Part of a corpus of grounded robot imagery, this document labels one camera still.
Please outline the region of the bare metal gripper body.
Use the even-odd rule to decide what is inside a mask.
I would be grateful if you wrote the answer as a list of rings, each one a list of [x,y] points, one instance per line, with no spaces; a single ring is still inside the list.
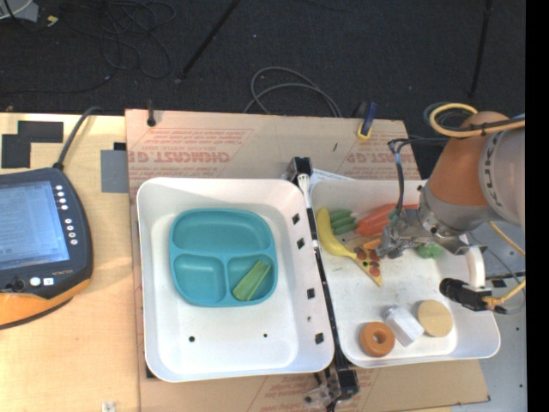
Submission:
[[[455,231],[427,208],[392,209],[383,229],[383,252],[438,245],[455,252]]]

